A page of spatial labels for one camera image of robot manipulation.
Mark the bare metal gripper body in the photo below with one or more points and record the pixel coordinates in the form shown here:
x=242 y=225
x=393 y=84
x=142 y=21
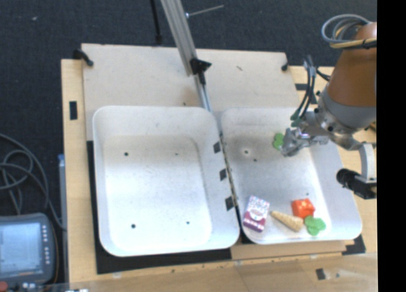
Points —
x=320 y=132

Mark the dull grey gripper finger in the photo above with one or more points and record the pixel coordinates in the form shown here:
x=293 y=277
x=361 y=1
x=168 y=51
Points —
x=290 y=135
x=291 y=150

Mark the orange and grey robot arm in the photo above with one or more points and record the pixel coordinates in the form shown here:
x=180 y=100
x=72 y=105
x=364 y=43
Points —
x=352 y=75

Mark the green toy leaf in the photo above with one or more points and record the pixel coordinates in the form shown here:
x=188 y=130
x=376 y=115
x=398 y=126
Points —
x=314 y=225
x=278 y=141

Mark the white plastic tray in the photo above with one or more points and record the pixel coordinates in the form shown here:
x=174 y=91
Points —
x=155 y=186
x=279 y=183

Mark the red cube with yellow stars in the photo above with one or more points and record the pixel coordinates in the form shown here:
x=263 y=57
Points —
x=303 y=207

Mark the beige toy ice cream cone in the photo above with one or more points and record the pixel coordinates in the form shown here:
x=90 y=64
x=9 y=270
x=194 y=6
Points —
x=289 y=220

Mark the purple and white carton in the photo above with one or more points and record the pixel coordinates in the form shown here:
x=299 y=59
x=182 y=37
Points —
x=256 y=214

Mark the pale flat board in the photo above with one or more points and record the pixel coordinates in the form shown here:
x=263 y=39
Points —
x=142 y=75

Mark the black cylinder on white bracket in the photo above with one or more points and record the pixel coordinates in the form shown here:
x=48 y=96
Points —
x=358 y=179

